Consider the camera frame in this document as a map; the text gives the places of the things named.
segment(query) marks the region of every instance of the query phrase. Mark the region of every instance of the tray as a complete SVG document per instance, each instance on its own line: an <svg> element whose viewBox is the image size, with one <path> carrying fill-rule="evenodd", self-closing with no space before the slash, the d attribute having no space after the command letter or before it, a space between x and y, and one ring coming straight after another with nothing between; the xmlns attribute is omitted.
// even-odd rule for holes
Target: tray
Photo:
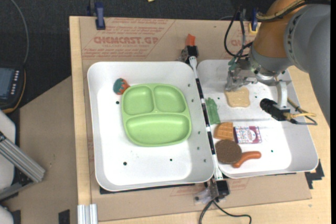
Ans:
<svg viewBox="0 0 336 224"><path fill-rule="evenodd" d="M262 83L249 84L250 106L232 108L226 102L224 86L229 60L205 60L197 67L204 98L212 98L217 104L221 122L233 122L234 126L257 126L261 143L240 144L243 152L260 151L260 159L251 159L240 168L219 164L222 173L231 178L306 172L314 170L318 156L306 125L295 125L287 121L279 122L260 108L260 101L269 98L277 101L276 87ZM288 72L279 76L283 81L291 81ZM292 83L287 85L288 97L299 104ZM217 124L212 124L212 134Z"/></svg>
<svg viewBox="0 0 336 224"><path fill-rule="evenodd" d="M141 146L181 143L191 134L191 119L182 91L169 84L140 84L127 88L121 99L128 138Z"/></svg>
<svg viewBox="0 0 336 224"><path fill-rule="evenodd" d="M213 157L193 70L181 62L97 62L88 70L94 165L99 185L122 191L200 183L214 173ZM124 78L138 84L169 84L181 90L190 112L191 133L181 143L144 147L127 137L122 95L113 84Z"/></svg>

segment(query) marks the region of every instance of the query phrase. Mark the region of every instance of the blue clamp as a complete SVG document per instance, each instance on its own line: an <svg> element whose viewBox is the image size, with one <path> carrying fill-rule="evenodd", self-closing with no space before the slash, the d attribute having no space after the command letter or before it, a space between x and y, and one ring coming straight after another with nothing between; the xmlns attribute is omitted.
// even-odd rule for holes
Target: blue clamp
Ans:
<svg viewBox="0 0 336 224"><path fill-rule="evenodd" d="M96 28L97 30L105 30L104 21L104 6L102 2L94 2L90 0L89 6L87 7L88 16L96 16Z"/></svg>
<svg viewBox="0 0 336 224"><path fill-rule="evenodd" d="M256 31L257 26L258 26L257 9L254 8L252 10L252 19L251 19L251 29L252 29L252 31Z"/></svg>

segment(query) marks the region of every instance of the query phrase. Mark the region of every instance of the black device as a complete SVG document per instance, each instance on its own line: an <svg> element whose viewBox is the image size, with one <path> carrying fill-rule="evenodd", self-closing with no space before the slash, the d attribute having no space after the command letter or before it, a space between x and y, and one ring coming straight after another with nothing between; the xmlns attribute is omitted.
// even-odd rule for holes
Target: black device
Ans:
<svg viewBox="0 0 336 224"><path fill-rule="evenodd" d="M23 66L0 63L0 109L14 111L20 103L26 84Z"/></svg>

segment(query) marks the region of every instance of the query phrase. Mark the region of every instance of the wooden table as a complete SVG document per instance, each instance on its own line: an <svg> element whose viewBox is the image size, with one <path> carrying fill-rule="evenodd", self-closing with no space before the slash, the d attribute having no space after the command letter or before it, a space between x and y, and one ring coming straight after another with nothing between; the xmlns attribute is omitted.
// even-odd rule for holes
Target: wooden table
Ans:
<svg viewBox="0 0 336 224"><path fill-rule="evenodd" d="M73 85L73 107L75 116L76 162L78 204L92 203L89 175L89 156L85 116L85 97L83 93L82 51L80 17L70 17L71 66ZM318 126L309 128L317 153L321 160L325 177L313 182L312 199L276 204L264 204L230 208L231 214L249 214L253 223L331 223L330 186L330 128L328 127L314 96L306 73L291 67L290 74L301 106L317 114ZM103 223L198 223L200 213L189 212L163 216L105 221ZM233 219L219 210L210 210L204 223L247 223L247 219Z"/></svg>

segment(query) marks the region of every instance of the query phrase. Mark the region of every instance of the white tray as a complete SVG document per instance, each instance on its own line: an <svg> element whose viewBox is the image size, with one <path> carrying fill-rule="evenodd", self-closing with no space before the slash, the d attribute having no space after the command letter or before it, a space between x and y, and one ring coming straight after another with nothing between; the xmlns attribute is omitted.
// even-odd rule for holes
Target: white tray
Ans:
<svg viewBox="0 0 336 224"><path fill-rule="evenodd" d="M251 159L240 168L219 164L219 169L228 177L241 178L271 174L294 173L314 170L318 156L306 125L295 125L287 121L278 122L260 108L260 101L268 98L277 102L276 87L262 83L249 84L251 105L247 108L232 108L226 102L224 86L228 72L228 60L205 60L197 67L204 98L215 100L221 122L233 122L234 126L258 126L260 144L242 144L242 150L260 151L260 159ZM286 72L279 79L290 81ZM287 86L288 97L299 104L292 83Z"/></svg>
<svg viewBox="0 0 336 224"><path fill-rule="evenodd" d="M118 78L130 86L166 83L184 94L192 121L190 137L176 145L142 147L124 131ZM181 62L97 62L88 70L94 163L99 185L109 191L205 182L214 172L193 70Z"/></svg>

